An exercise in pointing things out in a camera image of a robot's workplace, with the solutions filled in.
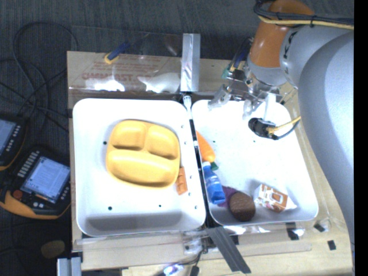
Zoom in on orange carrot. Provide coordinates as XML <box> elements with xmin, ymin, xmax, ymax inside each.
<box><xmin>195</xmin><ymin>130</ymin><xmax>219</xmax><ymax>171</ymax></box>

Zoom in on brown round biscuit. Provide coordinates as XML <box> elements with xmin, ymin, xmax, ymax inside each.
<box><xmin>228</xmin><ymin>191</ymin><xmax>256</xmax><ymax>223</ymax></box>

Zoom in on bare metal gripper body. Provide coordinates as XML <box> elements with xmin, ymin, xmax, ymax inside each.
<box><xmin>225</xmin><ymin>68</ymin><xmax>281</xmax><ymax>102</ymax></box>

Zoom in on purple grapes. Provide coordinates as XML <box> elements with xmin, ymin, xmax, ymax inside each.
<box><xmin>217</xmin><ymin>185</ymin><xmax>239</xmax><ymax>207</ymax></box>

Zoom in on white plastic tray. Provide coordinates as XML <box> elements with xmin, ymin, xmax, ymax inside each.
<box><xmin>72</xmin><ymin>97</ymin><xmax>207</xmax><ymax>237</ymax></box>
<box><xmin>190</xmin><ymin>98</ymin><xmax>320</xmax><ymax>227</ymax></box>

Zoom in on black cylinder on white bracket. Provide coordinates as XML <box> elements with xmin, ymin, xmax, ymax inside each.
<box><xmin>248</xmin><ymin>93</ymin><xmax>278</xmax><ymax>139</ymax></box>

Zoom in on brown cardboard board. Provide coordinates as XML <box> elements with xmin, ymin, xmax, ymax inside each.
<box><xmin>66</xmin><ymin>50</ymin><xmax>355</xmax><ymax>271</ymax></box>

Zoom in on blue bottle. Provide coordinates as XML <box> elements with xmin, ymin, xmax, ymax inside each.
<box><xmin>201</xmin><ymin>161</ymin><xmax>225</xmax><ymax>205</ymax></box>

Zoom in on white and orange carton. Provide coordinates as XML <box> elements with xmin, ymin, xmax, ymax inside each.
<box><xmin>252</xmin><ymin>183</ymin><xmax>298</xmax><ymax>213</ymax></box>

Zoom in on yellow divided plate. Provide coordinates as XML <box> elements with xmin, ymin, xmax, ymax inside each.
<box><xmin>105</xmin><ymin>119</ymin><xmax>181</xmax><ymax>189</ymax></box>

